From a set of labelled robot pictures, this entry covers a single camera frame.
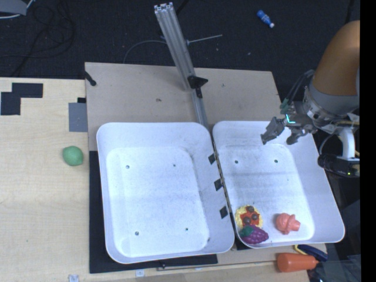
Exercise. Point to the salmon pink toy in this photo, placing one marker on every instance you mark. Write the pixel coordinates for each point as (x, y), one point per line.
(286, 222)

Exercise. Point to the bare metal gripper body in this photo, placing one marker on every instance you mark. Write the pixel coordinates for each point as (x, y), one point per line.
(305, 119)

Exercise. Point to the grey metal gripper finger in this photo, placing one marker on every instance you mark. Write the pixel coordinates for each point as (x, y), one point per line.
(272, 131)
(296, 134)

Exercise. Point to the brown cardboard board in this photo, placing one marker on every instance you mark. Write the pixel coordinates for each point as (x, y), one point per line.
(141, 98)

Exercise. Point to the purple grapes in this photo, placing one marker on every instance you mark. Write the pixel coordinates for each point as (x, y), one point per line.
(257, 235)

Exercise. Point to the blue bottle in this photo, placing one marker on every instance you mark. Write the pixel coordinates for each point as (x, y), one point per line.
(264, 17)

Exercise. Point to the black cylinder on white bracket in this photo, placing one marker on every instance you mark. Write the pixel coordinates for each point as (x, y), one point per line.
(346, 145)

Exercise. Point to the green lime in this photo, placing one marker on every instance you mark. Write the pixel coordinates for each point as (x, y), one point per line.
(73, 156)

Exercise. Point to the orange carrot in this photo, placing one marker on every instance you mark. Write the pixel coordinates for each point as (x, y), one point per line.
(295, 262)

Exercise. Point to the white plastic tray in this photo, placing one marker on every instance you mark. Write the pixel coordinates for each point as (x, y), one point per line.
(273, 184)
(158, 198)

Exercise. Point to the yellow pizza slice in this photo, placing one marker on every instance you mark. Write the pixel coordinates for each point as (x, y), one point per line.
(248, 216)

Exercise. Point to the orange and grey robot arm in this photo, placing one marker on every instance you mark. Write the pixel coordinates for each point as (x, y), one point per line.
(337, 69)

